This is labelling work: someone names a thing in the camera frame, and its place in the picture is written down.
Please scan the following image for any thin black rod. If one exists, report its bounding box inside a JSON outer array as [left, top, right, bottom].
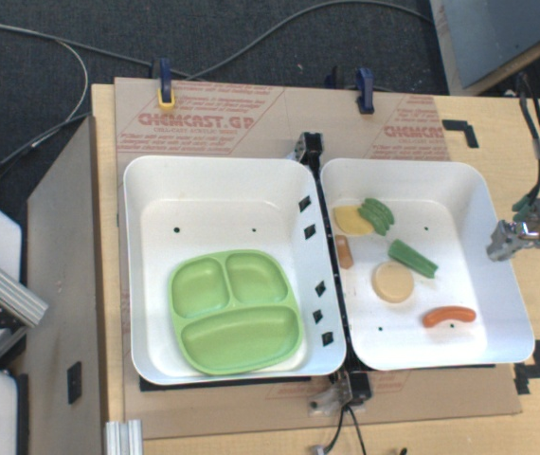
[[312, 157, 357, 374]]

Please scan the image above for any orange sausage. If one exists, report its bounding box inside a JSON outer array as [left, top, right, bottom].
[[422, 305, 478, 330]]

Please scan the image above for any brown cardboard board red print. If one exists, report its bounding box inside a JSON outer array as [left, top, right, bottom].
[[113, 77, 523, 441]]

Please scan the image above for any green divided plate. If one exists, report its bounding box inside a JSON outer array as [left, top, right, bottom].
[[167, 248, 306, 377]]

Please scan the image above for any beige round biscuit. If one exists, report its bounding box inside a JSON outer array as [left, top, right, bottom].
[[370, 260, 416, 304]]

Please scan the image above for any yellow toy slice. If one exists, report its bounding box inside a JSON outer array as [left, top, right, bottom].
[[333, 205, 376, 238]]

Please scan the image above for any green celery stick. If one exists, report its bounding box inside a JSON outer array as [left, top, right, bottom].
[[387, 238, 441, 281]]

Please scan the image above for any small tan sausage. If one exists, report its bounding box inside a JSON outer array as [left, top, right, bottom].
[[334, 234, 355, 270]]

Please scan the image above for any white plastic tray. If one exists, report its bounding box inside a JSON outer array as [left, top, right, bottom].
[[319, 157, 536, 373], [122, 155, 349, 387]]

